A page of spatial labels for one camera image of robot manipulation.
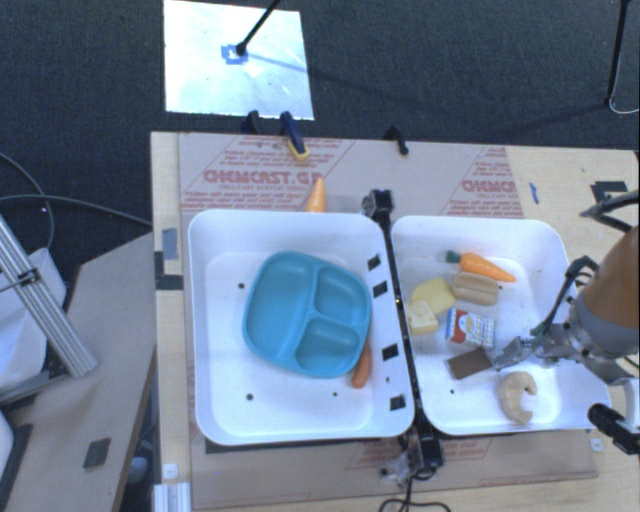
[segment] blue plate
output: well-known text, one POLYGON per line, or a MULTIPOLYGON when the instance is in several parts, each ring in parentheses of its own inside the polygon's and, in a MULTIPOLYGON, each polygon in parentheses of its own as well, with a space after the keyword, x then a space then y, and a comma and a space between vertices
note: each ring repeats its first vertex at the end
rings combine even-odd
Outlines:
POLYGON ((332 378, 355 366, 370 319, 371 296, 357 276, 306 254, 280 252, 258 271, 242 333, 267 361, 332 378))

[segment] toy carrot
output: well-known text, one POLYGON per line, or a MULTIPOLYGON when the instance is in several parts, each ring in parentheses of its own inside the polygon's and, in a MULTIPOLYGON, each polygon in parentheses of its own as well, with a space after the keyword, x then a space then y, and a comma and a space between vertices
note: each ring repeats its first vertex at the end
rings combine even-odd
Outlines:
POLYGON ((481 276, 490 277, 496 281, 506 281, 507 283, 514 283, 516 280, 516 278, 506 270, 501 269, 495 263, 491 263, 489 260, 472 252, 467 252, 460 256, 454 251, 447 251, 446 259, 448 263, 460 263, 460 269, 465 272, 480 274, 481 276))
POLYGON ((327 211, 327 195, 324 190, 324 180, 318 178, 313 185, 305 212, 326 212, 327 211))
POLYGON ((371 374, 371 362, 371 346, 369 345, 369 340, 367 340, 364 342, 362 354, 360 354, 360 359, 358 359, 355 370, 353 370, 353 375, 351 376, 351 385, 354 388, 363 388, 367 383, 367 379, 371 374))

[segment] orange carrot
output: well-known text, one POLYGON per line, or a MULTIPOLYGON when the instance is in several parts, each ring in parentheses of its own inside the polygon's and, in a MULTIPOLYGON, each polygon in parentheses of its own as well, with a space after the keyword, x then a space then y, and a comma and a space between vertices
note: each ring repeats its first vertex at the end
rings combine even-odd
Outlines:
POLYGON ((318 178, 313 185, 313 190, 307 201, 306 212, 326 212, 327 211, 327 195, 324 190, 324 180, 318 178))
POLYGON ((516 281, 516 278, 506 270, 472 252, 467 252, 460 256, 453 251, 448 251, 447 261, 449 263, 460 263, 460 269, 465 272, 480 274, 481 276, 490 277, 496 281, 506 281, 507 283, 514 283, 516 281))
POLYGON ((371 363, 371 346, 369 345, 369 340, 367 340, 364 342, 362 354, 360 354, 360 359, 358 359, 355 370, 353 370, 353 375, 351 376, 351 385, 354 388, 363 388, 367 383, 367 379, 369 375, 371 375, 371 363))

